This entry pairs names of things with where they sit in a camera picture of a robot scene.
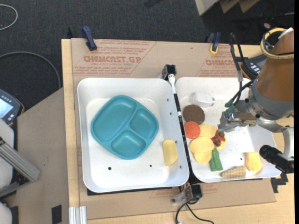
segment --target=white tray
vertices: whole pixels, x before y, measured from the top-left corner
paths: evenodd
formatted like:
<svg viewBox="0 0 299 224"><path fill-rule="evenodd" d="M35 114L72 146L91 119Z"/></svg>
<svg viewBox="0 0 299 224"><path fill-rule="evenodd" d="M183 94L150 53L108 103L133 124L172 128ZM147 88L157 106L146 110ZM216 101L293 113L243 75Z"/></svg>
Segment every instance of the white tray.
<svg viewBox="0 0 299 224"><path fill-rule="evenodd" d="M228 102L238 91L239 83L237 78L203 78L203 77L184 77L176 82L176 90L180 102L181 110L192 104L192 97L195 93L208 94L215 99L213 106L203 108L205 112L204 124L211 124L217 127L220 123L222 111L225 111L224 104ZM248 97L248 89L242 92L241 99ZM257 151L264 144L276 147L272 133L256 125L253 127L236 127L232 132L225 132L227 145L219 149L220 160L223 171L235 166L245 166L246 153ZM202 182L220 182L243 179L256 179L276 177L280 171L275 165L261 158L263 167L258 173L247 170L243 178L223 178L220 176L221 171L210 170L209 164L200 164L196 162L194 154L189 151L191 166L194 175Z"/></svg>
<svg viewBox="0 0 299 224"><path fill-rule="evenodd" d="M159 130L139 157L124 160L100 145L92 136L91 122L101 107L117 95L129 96L149 109ZM189 178L189 168L178 121L173 91L168 82L134 78L86 78L78 85L83 179L93 192L180 186ZM162 143L176 141L177 161L165 166Z"/></svg>

